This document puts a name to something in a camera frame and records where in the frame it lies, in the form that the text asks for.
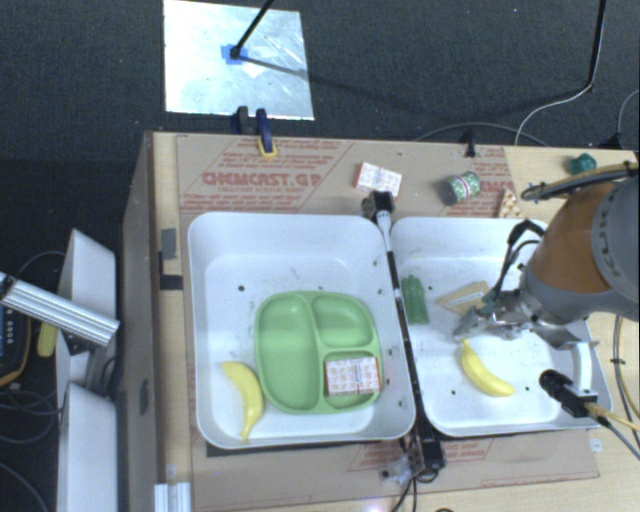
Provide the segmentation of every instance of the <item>yellow banana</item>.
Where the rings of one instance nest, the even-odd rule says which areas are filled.
[[[225,361],[222,363],[222,370],[231,379],[231,382],[236,385],[242,396],[244,428],[240,433],[240,437],[246,441],[249,438],[249,431],[264,412],[262,388],[255,374],[242,363]]]
[[[502,397],[515,393],[516,390],[511,384],[496,377],[487,370],[487,367],[482,364],[478,354],[476,354],[475,350],[469,345],[469,340],[462,340],[462,345],[460,363],[462,364],[464,373],[471,379],[471,382],[487,395]]]

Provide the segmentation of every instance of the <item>green object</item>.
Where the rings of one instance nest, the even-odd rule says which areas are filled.
[[[402,280],[402,299],[409,324],[428,324],[429,314],[424,301],[424,287],[414,275]]]
[[[380,394],[325,394],[325,361],[375,357],[382,382],[373,317],[362,302],[349,295],[307,291],[272,295],[256,314],[255,350],[262,390],[285,412],[351,411]]]
[[[582,153],[578,158],[569,161],[569,174],[580,174],[591,171],[597,167],[595,158],[587,153]]]

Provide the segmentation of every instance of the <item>black device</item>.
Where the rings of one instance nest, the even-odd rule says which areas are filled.
[[[28,318],[13,309],[0,307],[0,386],[15,380],[29,354]]]

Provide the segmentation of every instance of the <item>green can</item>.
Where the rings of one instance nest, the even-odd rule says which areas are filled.
[[[447,206],[466,201],[480,193],[480,178],[475,172],[467,171],[443,181],[438,187],[442,202]]]

